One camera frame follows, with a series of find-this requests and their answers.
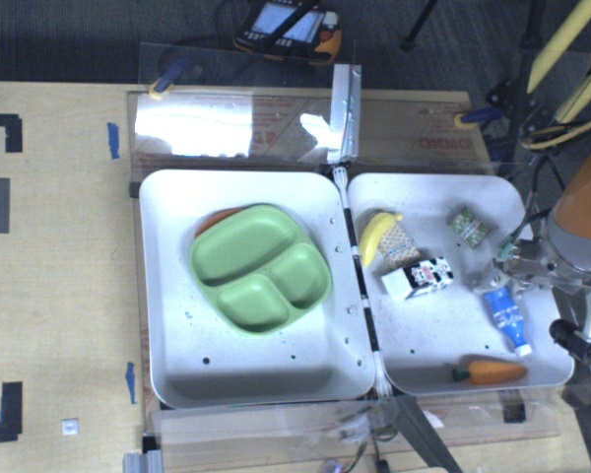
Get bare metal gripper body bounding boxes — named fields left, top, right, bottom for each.
left=513, top=237, right=558, bottom=291

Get blue bottle with white cap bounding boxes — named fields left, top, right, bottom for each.
left=482, top=285, right=534, bottom=358

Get green patterned carton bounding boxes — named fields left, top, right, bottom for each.
left=446, top=206, right=492, bottom=249

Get white plastic tray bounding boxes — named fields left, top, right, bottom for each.
left=347, top=171, right=575, bottom=397
left=138, top=168, right=377, bottom=410

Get white carton with cow print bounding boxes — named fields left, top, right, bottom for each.
left=380, top=256, right=456, bottom=302

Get orange carrot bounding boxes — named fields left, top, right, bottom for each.
left=451, top=359, right=529, bottom=386

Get beige checkered biscuit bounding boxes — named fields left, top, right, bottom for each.
left=376, top=223, right=422, bottom=270

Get yellow banana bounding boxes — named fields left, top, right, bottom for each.
left=358, top=211, right=405, bottom=269

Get thin black and white rod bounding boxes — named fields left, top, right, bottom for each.
left=332, top=164, right=392, bottom=399

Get green divided plate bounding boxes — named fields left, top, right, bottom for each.
left=187, top=203, right=333, bottom=336

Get orange divided plate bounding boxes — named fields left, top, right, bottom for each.
left=193, top=206, right=251, bottom=238

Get black cylinder on white bracket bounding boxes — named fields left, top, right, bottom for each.
left=549, top=288, right=591, bottom=364

